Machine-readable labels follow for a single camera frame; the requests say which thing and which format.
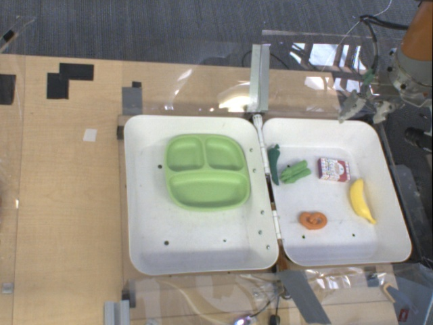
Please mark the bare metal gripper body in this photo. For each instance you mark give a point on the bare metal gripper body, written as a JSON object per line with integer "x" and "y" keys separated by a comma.
{"x": 411, "y": 91}

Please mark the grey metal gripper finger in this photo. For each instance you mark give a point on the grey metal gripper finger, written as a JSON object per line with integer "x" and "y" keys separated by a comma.
{"x": 352, "y": 107}
{"x": 383, "y": 111}

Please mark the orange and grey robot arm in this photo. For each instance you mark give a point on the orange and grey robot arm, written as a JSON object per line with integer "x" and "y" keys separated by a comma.
{"x": 419, "y": 36}

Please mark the white and pink carton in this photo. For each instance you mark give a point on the white and pink carton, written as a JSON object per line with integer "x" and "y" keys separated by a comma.
{"x": 333, "y": 169}

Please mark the green toy asparagus bundle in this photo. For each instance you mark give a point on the green toy asparagus bundle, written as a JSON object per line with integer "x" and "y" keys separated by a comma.
{"x": 296, "y": 173}

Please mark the yellow banana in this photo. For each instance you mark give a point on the yellow banana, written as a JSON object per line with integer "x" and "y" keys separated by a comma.
{"x": 358, "y": 198}

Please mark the dark green toy pepper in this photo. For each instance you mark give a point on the dark green toy pepper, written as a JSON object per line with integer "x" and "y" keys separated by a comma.
{"x": 274, "y": 164}

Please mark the thin black and white rod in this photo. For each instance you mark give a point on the thin black and white rod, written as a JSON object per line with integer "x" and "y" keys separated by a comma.
{"x": 261, "y": 141}

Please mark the orange toy pretzel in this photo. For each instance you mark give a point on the orange toy pretzel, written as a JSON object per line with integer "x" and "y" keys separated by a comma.
{"x": 319, "y": 221}

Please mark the white plastic tray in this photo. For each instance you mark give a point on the white plastic tray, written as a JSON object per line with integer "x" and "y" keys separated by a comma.
{"x": 203, "y": 235}
{"x": 338, "y": 245}

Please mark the green divided plate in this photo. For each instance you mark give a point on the green divided plate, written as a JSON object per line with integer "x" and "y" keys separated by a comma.
{"x": 206, "y": 185}

